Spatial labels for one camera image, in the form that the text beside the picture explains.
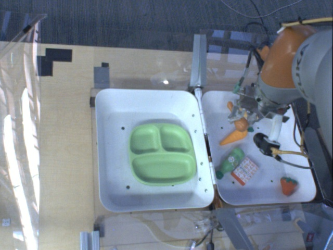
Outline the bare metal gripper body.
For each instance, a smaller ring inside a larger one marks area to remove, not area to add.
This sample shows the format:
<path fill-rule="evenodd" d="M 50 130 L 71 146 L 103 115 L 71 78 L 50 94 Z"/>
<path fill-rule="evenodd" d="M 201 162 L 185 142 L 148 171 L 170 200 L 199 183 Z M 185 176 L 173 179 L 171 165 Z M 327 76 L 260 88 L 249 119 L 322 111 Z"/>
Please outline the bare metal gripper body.
<path fill-rule="evenodd" d="M 282 119 L 289 119 L 285 116 L 289 106 L 269 100 L 256 85 L 241 87 L 238 94 L 237 105 L 245 111 L 257 113 L 260 119 L 273 119 L 275 115 L 281 115 Z"/>

